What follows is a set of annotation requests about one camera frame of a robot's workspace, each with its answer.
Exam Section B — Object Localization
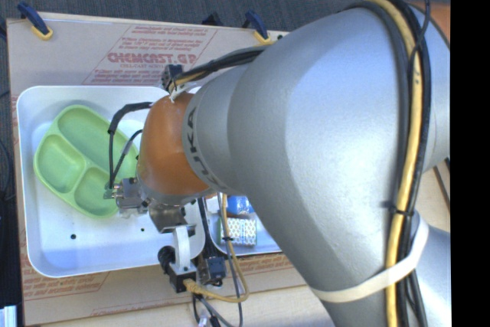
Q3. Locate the black block with thin wires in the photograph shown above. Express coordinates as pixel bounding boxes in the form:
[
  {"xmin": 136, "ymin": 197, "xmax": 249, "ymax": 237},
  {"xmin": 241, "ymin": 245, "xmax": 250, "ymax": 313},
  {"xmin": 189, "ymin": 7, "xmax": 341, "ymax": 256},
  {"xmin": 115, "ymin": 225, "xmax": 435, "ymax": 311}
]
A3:
[
  {"xmin": 198, "ymin": 255, "xmax": 228, "ymax": 286},
  {"xmin": 161, "ymin": 64, "xmax": 185, "ymax": 90}
]

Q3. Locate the blue can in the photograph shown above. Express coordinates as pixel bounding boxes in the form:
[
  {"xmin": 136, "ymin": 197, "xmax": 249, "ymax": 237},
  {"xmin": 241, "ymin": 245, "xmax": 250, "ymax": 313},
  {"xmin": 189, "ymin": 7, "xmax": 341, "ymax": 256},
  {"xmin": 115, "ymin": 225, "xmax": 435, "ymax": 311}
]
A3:
[{"xmin": 225, "ymin": 195, "xmax": 254, "ymax": 218}]

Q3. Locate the thin black rod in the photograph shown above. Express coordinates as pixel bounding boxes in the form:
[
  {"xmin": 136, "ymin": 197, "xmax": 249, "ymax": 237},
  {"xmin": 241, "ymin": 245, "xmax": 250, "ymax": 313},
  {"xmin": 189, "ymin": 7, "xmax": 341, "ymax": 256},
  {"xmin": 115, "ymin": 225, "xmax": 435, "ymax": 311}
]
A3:
[{"xmin": 196, "ymin": 198, "xmax": 213, "ymax": 261}]

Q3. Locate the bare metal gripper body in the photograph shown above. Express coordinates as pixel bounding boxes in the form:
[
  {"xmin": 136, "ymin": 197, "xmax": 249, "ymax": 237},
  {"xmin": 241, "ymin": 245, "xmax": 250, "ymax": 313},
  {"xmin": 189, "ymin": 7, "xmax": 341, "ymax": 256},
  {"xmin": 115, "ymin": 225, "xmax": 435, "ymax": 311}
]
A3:
[{"xmin": 114, "ymin": 177, "xmax": 198, "ymax": 235}]

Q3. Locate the green divided plate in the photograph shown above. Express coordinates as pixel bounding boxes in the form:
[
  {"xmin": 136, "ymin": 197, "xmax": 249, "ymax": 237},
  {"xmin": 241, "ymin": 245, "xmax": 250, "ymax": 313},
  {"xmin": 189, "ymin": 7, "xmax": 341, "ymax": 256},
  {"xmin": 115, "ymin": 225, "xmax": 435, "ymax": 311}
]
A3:
[{"xmin": 33, "ymin": 104, "xmax": 140, "ymax": 220}]

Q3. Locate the black cylinder on white bracket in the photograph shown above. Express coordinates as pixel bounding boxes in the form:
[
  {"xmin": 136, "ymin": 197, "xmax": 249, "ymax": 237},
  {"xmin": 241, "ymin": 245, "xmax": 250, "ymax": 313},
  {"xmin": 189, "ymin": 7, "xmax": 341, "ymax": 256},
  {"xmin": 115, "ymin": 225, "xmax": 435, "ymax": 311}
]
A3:
[{"xmin": 157, "ymin": 225, "xmax": 200, "ymax": 294}]

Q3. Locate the white packet with green pattern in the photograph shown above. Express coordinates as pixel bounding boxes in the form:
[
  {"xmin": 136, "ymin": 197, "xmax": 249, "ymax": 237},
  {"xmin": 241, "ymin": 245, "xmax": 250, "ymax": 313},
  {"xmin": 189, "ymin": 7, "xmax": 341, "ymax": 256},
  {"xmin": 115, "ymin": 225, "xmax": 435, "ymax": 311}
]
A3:
[{"xmin": 219, "ymin": 217, "xmax": 258, "ymax": 247}]

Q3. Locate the brown cardboard board, red print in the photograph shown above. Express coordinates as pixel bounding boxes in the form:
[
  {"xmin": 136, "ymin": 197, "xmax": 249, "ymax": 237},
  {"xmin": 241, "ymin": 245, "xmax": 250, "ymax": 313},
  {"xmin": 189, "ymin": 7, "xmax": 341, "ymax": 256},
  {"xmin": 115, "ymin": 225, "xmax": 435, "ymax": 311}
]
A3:
[{"xmin": 5, "ymin": 11, "xmax": 309, "ymax": 327}]

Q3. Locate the white plastic tray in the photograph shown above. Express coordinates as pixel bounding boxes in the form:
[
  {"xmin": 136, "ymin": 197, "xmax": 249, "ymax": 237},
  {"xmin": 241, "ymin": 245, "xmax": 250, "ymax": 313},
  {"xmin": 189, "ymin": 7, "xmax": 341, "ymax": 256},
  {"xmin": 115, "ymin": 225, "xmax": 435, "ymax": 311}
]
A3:
[{"xmin": 15, "ymin": 85, "xmax": 207, "ymax": 279}]

